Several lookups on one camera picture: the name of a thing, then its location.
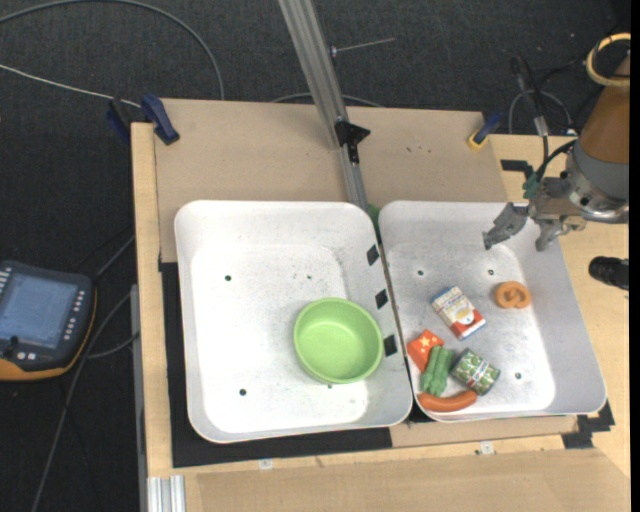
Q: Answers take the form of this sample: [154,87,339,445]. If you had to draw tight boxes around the green can of peas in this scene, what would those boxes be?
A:
[449,347,502,397]

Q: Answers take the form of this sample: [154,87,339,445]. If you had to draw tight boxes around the white and red carton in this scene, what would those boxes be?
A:
[430,285,488,342]

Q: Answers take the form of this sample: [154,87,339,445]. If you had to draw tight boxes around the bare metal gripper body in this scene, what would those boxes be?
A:
[526,173,631,229]

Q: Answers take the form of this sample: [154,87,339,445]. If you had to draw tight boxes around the red carton with yellow star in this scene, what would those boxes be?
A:
[405,328,446,374]

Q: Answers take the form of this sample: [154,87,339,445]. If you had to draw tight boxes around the white plastic tray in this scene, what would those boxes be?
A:
[173,199,415,445]
[377,199,608,424]

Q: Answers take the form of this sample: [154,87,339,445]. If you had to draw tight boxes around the orange sausage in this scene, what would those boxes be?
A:
[416,389,479,414]

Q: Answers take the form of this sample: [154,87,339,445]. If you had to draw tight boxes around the black cylinder on white bracket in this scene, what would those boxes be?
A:
[587,255,631,292]

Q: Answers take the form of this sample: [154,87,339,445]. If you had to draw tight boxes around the orange pretzel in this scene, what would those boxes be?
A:
[494,280,533,311]

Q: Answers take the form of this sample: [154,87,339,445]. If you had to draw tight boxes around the brown cardboard board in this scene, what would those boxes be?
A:
[152,97,582,449]

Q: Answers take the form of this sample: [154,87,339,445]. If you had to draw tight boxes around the green bowl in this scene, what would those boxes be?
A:
[292,296,386,386]

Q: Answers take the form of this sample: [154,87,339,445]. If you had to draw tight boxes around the green asparagus bundle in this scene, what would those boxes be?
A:
[418,345,457,397]

